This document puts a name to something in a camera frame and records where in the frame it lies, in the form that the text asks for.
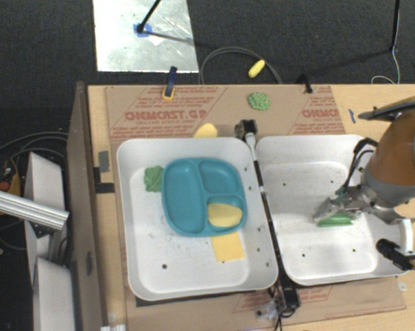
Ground green lettuce leaf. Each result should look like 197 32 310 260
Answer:
142 164 167 194

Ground green round dotted toy food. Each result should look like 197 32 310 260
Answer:
247 90 272 113

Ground black cylinder on white bracket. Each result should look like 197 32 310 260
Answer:
374 217 415 273

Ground thin black and white rod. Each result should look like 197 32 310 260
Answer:
245 130 294 297

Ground green pea pod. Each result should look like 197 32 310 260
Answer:
316 213 355 229

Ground yellow square cheese slice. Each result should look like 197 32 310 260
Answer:
210 231 246 264

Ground yellow rounded toy food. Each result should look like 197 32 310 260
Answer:
192 122 219 139

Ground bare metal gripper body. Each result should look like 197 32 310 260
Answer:
333 182 415 227

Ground blue divided plate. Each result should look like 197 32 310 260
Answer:
159 154 250 239

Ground yellow toy corn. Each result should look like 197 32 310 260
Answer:
247 59 267 79

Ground brown cardboard board red print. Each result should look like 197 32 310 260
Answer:
104 73 407 330

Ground black block with thin wires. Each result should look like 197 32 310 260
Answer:
234 118 259 139
267 284 301 318

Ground white plastic tray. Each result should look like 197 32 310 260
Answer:
254 130 412 289
115 132 281 303

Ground yellow oval toy food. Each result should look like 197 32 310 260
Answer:
207 201 244 229

